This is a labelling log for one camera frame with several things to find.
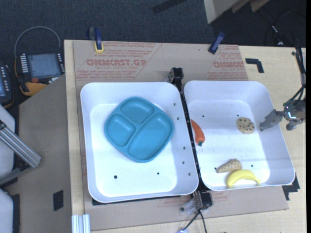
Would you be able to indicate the yellow banana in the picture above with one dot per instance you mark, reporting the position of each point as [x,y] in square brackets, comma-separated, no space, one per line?
[240,175]

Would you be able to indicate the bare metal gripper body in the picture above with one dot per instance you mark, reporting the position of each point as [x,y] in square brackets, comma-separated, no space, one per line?
[297,108]

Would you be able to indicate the brown cardboard board red print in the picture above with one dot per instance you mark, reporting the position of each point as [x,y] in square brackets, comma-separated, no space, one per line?
[150,57]

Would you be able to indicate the white plastic tray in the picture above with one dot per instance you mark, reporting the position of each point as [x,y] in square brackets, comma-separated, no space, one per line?
[233,149]
[136,178]

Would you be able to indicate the tan ridged bread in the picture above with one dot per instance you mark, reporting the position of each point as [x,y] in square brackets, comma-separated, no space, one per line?
[230,166]

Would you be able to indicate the blue divided plate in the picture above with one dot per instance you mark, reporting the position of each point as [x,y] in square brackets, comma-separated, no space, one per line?
[139,130]

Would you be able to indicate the tan chocolate chip biscuit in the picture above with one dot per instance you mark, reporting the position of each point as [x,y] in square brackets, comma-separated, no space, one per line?
[245,125]

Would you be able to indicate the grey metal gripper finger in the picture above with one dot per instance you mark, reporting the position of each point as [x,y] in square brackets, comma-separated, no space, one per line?
[270,120]
[291,125]

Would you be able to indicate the thin black and white rod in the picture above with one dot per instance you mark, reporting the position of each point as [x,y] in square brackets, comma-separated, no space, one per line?
[188,122]

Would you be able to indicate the orange carrot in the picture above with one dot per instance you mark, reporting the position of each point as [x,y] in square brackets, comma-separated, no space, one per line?
[198,132]

